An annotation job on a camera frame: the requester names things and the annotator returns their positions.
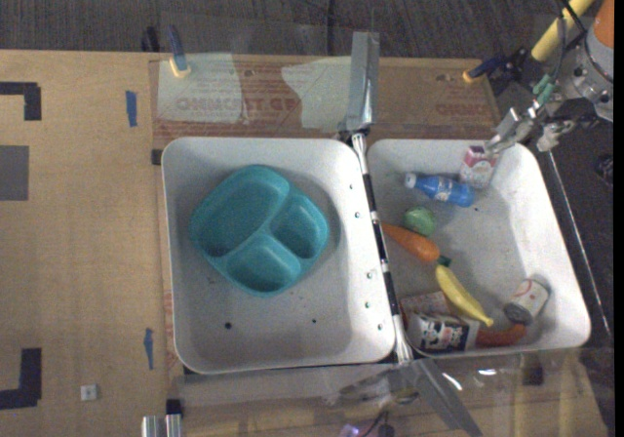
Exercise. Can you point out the white and red can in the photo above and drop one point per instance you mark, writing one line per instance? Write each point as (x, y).
(529, 299)

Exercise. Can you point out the orange carrot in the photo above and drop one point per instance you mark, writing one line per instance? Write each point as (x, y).
(414, 244)

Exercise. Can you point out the yellow banana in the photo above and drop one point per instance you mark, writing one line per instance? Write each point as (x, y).
(456, 293)

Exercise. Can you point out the small white square block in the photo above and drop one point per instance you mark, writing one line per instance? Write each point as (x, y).
(89, 392)

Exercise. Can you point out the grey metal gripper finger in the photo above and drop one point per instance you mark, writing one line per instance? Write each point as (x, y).
(509, 129)
(551, 132)

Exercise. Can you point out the pink and white carton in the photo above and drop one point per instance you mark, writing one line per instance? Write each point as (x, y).
(477, 170)

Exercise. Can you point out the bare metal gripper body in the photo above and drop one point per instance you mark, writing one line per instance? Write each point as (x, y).
(587, 93)

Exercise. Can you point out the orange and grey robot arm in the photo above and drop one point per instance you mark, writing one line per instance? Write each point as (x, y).
(604, 30)

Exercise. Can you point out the red sausage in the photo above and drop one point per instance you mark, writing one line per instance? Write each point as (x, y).
(502, 335)

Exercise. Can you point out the white plastic tray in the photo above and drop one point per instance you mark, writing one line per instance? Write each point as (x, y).
(517, 240)
(273, 328)

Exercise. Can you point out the teal divided plate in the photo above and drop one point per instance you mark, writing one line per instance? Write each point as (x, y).
(244, 215)

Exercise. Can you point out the blue plastic bottle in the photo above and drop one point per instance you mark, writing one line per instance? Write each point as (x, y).
(446, 188)

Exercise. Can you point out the green round toy fruit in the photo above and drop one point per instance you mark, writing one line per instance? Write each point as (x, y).
(420, 220)

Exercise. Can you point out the pale pink flat packet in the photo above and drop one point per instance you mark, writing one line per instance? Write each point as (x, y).
(425, 301)

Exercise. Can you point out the cow print milk carton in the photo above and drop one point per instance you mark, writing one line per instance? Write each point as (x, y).
(441, 333)

